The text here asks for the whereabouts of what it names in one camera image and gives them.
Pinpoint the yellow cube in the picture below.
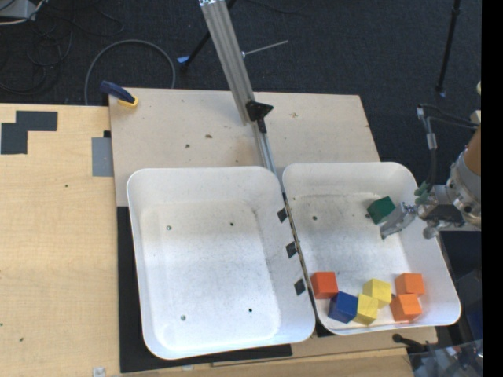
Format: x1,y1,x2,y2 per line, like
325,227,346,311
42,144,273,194
353,293,380,327
362,277,393,310

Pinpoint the blue cube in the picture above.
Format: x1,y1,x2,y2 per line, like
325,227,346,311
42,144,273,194
327,290,359,325

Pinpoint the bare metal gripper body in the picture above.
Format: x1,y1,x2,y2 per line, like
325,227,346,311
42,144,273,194
417,185,482,229

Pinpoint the white plastic tray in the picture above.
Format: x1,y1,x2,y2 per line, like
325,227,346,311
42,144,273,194
281,161,462,336
126,166,317,361

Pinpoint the orange cube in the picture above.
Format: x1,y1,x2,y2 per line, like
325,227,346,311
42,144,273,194
394,272,427,298
389,292,424,324
310,271,340,301

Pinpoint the green cube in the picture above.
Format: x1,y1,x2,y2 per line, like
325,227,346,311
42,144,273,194
366,196,397,225

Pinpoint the pale wood board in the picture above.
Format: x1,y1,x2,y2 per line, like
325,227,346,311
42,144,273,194
108,87,439,368

